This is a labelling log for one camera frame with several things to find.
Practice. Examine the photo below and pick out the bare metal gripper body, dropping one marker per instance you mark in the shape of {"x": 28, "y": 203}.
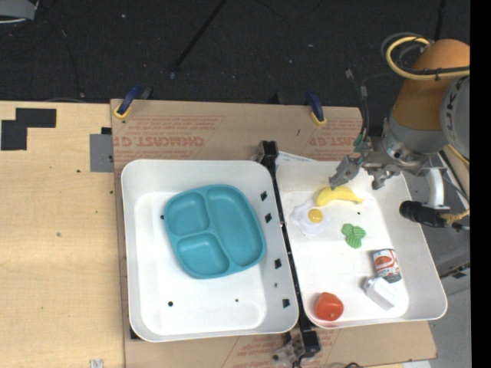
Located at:
{"x": 383, "y": 161}

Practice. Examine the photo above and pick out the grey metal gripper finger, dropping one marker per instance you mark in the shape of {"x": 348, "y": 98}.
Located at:
{"x": 345, "y": 173}
{"x": 379, "y": 180}

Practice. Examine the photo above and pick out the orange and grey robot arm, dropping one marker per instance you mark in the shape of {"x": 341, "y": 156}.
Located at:
{"x": 426, "y": 94}

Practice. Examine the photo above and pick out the yellow banana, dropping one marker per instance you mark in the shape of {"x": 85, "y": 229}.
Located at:
{"x": 337, "y": 197}

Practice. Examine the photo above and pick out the white fried egg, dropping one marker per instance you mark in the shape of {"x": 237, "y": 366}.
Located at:
{"x": 315, "y": 215}

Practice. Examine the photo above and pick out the green lettuce leaf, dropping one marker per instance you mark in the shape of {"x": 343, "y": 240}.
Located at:
{"x": 353, "y": 235}

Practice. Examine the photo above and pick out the red and white can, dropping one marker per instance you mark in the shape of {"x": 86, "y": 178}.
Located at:
{"x": 386, "y": 265}

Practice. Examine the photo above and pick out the thin black rod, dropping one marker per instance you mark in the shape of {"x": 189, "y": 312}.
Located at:
{"x": 285, "y": 236}

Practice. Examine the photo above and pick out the white plastic tray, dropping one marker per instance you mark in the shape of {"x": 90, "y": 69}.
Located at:
{"x": 337, "y": 267}
{"x": 215, "y": 305}

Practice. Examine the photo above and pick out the white carton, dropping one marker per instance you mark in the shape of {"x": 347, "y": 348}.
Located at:
{"x": 381, "y": 293}

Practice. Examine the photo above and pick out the blue divided plate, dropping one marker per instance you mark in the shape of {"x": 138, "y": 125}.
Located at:
{"x": 226, "y": 221}

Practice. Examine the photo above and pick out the red tomato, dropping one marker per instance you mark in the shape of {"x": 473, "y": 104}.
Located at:
{"x": 328, "y": 307}

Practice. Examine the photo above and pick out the brown cardboard board red print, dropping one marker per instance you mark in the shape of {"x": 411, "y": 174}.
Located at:
{"x": 215, "y": 136}

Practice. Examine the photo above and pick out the black cylinder on white bracket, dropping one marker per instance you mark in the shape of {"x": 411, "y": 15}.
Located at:
{"x": 420, "y": 213}

